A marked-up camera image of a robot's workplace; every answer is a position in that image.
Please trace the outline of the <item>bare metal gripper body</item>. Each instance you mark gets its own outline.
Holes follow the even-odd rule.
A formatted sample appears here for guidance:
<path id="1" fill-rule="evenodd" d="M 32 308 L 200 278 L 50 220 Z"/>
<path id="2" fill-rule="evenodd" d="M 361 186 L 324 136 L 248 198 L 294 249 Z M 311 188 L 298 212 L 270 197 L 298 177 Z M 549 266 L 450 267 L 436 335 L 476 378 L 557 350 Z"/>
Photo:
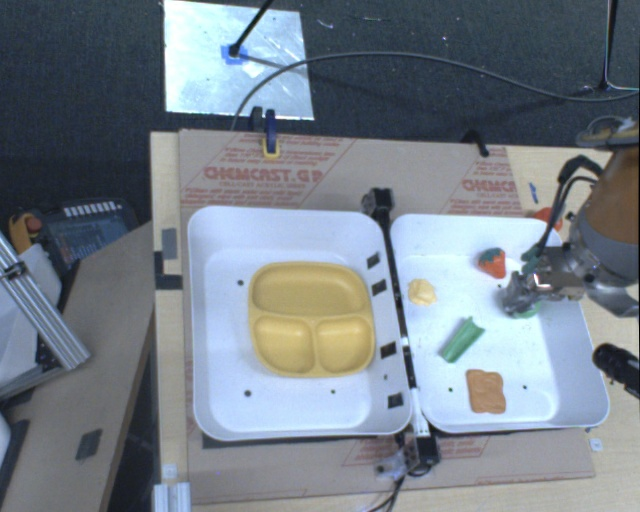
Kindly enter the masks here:
<path id="1" fill-rule="evenodd" d="M 599 272 L 600 260 L 576 243 L 534 244 L 525 253 L 525 289 L 537 287 L 541 301 L 578 301 Z"/>

